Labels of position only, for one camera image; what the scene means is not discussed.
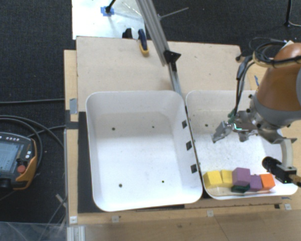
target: toy block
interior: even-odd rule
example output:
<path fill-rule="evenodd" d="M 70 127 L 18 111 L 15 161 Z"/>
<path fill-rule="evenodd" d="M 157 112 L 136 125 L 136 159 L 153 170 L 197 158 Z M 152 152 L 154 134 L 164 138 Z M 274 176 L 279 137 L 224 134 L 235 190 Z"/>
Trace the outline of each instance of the toy block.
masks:
<path fill-rule="evenodd" d="M 246 187 L 251 181 L 251 171 L 246 168 L 236 168 L 232 172 L 233 185 Z"/>
<path fill-rule="evenodd" d="M 222 184 L 221 187 L 229 187 L 233 186 L 233 178 L 232 178 L 232 171 L 228 170 L 221 170 L 221 177 L 222 177 Z"/>
<path fill-rule="evenodd" d="M 220 186 L 222 182 L 222 177 L 219 171 L 209 171 L 203 175 L 204 183 L 206 188 L 213 188 Z"/>
<path fill-rule="evenodd" d="M 270 190 L 271 188 L 275 187 L 274 179 L 272 174 L 267 173 L 267 174 L 261 174 L 261 181 L 262 181 L 262 186 L 263 188 L 261 190 Z"/>
<path fill-rule="evenodd" d="M 250 184 L 247 186 L 232 186 L 231 191 L 234 193 L 245 193 L 250 189 Z"/>
<path fill-rule="evenodd" d="M 261 177 L 259 175 L 251 175 L 250 189 L 251 192 L 260 191 L 263 188 Z"/>

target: purple block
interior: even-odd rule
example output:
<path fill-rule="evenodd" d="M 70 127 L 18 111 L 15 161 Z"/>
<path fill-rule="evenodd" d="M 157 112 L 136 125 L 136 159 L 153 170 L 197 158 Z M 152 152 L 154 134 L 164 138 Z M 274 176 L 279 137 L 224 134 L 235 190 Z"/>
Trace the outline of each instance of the purple block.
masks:
<path fill-rule="evenodd" d="M 251 192 L 257 192 L 262 189 L 262 181 L 259 175 L 251 175 L 250 189 Z"/>
<path fill-rule="evenodd" d="M 251 181 L 251 171 L 246 168 L 236 168 L 232 172 L 233 185 L 235 186 L 247 186 Z"/>

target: black floor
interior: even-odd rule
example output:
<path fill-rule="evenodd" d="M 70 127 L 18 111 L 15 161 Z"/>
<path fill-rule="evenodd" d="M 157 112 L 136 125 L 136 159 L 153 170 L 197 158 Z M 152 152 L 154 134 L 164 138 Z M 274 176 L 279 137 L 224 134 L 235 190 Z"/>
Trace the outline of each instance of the black floor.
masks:
<path fill-rule="evenodd" d="M 256 36 L 301 42 L 301 28 L 283 25 L 288 0 L 153 1 L 160 15 L 189 7 L 162 20 L 168 40 L 235 44 L 244 51 Z M 291 21 L 301 24 L 301 0 L 293 0 Z M 0 101 L 64 97 L 63 50 L 75 49 L 71 26 L 71 0 L 0 0 Z M 46 127 L 65 123 L 63 102 L 0 105 L 2 114 Z M 0 131 L 29 134 L 12 123 L 0 123 Z M 54 133 L 63 138 L 62 130 Z M 65 197 L 63 149 L 46 134 L 42 139 L 39 176 L 0 201 L 0 221 L 48 222 L 59 206 L 55 195 Z M 64 214 L 60 209 L 52 222 Z"/>

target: display screen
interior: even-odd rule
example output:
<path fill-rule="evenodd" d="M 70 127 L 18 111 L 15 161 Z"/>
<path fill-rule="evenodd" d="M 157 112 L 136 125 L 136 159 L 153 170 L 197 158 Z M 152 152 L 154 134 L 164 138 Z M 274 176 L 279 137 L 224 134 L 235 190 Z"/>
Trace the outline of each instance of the display screen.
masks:
<path fill-rule="evenodd" d="M 0 142 L 0 171 L 11 171 L 13 161 L 22 148 L 22 144 Z"/>

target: red button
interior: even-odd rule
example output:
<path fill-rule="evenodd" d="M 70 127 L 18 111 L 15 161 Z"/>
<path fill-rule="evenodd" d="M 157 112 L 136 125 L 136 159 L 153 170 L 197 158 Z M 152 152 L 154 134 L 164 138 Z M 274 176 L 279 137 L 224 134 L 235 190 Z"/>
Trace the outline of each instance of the red button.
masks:
<path fill-rule="evenodd" d="M 26 170 L 26 168 L 25 168 L 24 165 L 20 165 L 20 166 L 18 167 L 18 169 L 17 169 L 17 171 L 18 171 L 19 173 L 21 173 L 21 174 L 24 173 L 25 170 Z"/>

